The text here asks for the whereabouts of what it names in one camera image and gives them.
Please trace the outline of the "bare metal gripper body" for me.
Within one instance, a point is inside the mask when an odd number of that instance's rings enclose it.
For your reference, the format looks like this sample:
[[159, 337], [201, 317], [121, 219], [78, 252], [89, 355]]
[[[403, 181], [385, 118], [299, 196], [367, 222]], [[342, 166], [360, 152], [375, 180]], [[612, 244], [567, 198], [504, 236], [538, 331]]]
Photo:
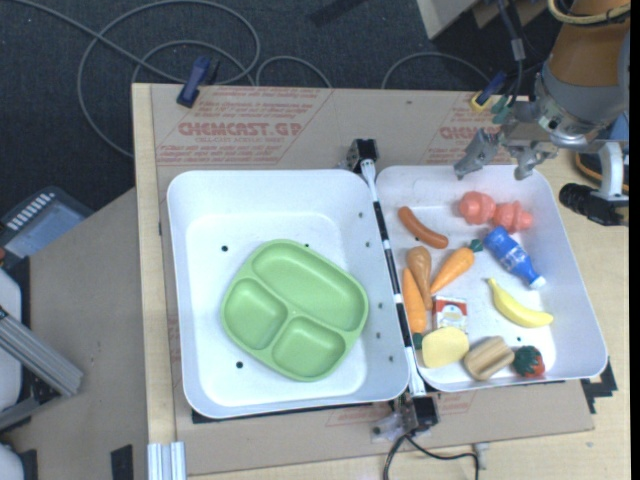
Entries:
[[502, 143], [516, 157], [525, 158], [558, 149], [590, 151], [607, 136], [608, 122], [592, 122], [554, 103], [516, 103], [501, 126]]

